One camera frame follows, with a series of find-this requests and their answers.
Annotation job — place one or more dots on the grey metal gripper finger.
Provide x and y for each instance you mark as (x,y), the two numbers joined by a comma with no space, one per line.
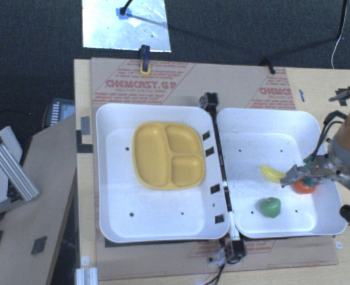
(291,177)
(313,179)

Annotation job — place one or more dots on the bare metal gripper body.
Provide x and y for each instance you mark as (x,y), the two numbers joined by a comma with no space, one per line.
(326,167)

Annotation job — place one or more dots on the orange tomato with green stem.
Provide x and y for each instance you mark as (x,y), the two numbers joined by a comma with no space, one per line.
(303,188)

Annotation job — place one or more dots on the yellow banana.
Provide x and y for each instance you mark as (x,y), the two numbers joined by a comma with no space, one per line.
(270,174)

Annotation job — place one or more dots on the green bell pepper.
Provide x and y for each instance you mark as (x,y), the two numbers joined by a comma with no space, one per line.
(269,208)

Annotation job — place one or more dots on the white plastic tray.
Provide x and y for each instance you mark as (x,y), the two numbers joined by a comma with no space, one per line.
(151,215)
(252,147)

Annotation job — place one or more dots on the thin black and white rod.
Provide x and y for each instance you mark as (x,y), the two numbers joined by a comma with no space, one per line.
(221,159)

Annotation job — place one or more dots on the yellow divided plate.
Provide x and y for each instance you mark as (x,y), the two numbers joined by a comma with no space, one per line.
(154,156)

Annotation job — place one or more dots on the brown cardboard board red print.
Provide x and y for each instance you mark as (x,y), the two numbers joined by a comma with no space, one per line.
(168,82)

